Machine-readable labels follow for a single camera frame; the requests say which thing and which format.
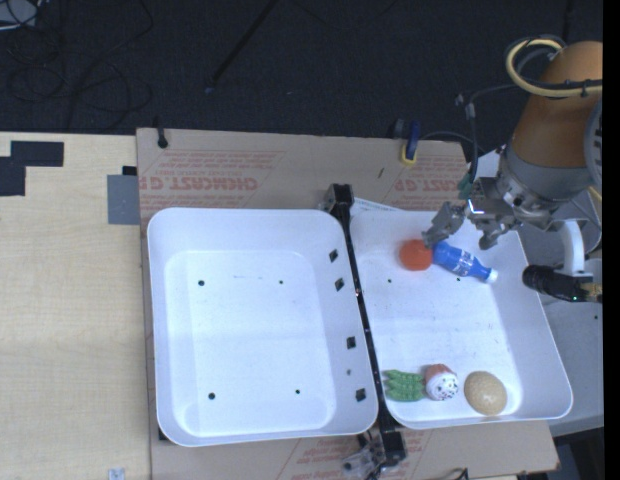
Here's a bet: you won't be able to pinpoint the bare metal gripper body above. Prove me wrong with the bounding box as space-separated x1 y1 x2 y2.
464 176 554 230

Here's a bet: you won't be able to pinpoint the blue bottle with white cap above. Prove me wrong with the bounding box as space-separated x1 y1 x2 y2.
431 240 500 286

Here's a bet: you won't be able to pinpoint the orange ball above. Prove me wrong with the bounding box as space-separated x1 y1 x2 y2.
398 239 435 273

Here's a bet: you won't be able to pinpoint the white plastic tray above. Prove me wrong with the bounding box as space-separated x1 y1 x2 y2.
146 206 380 448
346 196 575 431

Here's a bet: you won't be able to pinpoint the thin black rod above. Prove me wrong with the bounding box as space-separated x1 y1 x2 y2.
335 203 397 439

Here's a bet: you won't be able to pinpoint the red and white toy cupcake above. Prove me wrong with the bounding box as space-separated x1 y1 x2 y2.
423 363 461 402

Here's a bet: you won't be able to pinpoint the brown cardboard board, red print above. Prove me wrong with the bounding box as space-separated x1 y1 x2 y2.
135 127 562 480

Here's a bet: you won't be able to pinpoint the green pea pods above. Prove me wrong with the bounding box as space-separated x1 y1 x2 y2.
381 368 427 403

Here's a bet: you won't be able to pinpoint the black cylinder on white bracket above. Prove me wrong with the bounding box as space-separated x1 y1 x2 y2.
521 219 604 305

